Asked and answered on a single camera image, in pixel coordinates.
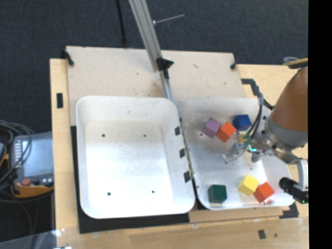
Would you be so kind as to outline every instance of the dark floor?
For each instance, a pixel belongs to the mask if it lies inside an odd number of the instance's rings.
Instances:
[[[147,0],[162,50],[232,52],[238,63],[308,57],[309,0]],[[126,47],[144,48],[128,0]],[[123,47],[115,0],[0,0],[0,119],[51,130],[49,59],[66,46]],[[24,205],[35,233],[52,229],[51,199]],[[22,206],[0,202],[0,241],[29,234]]]

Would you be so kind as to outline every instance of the brown cylinder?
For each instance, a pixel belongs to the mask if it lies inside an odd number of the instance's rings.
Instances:
[[[292,131],[308,131],[308,67],[301,68],[281,93],[272,113],[273,121]]]

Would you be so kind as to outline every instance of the orange block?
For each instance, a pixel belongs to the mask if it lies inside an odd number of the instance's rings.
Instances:
[[[262,203],[268,197],[274,194],[274,190],[269,185],[268,182],[265,182],[257,187],[256,191],[253,193],[255,198],[258,200],[259,203]]]
[[[231,123],[225,122],[222,127],[219,128],[216,135],[222,141],[226,142],[236,131],[237,129]]]

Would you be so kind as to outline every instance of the dark green cube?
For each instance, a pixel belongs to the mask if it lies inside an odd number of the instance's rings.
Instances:
[[[210,203],[223,203],[227,199],[225,185],[211,185],[208,192]]]

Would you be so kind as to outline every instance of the empty white tray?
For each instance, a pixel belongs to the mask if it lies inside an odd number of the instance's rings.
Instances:
[[[80,203],[93,218],[186,213],[195,203],[175,104],[86,96],[76,106]]]
[[[233,161],[225,160],[229,149],[237,141],[234,134],[226,143],[217,136],[210,138],[202,133],[210,117],[222,125],[232,123],[236,115],[248,114],[253,123],[258,113],[257,99],[210,98],[187,99],[180,105],[184,136],[189,150],[189,158],[195,178],[198,199],[210,210],[241,209],[259,206],[289,206],[294,203],[291,195],[279,187],[282,177],[290,178],[287,164],[275,156],[264,156],[258,162],[251,161],[251,154],[245,153]],[[263,107],[263,116],[270,112]],[[264,128],[261,120],[258,131]],[[275,194],[266,202],[259,203],[253,195],[246,196],[238,190],[241,179],[250,174],[260,183],[268,182]],[[223,203],[210,203],[208,188],[212,184],[225,185],[227,199]]]

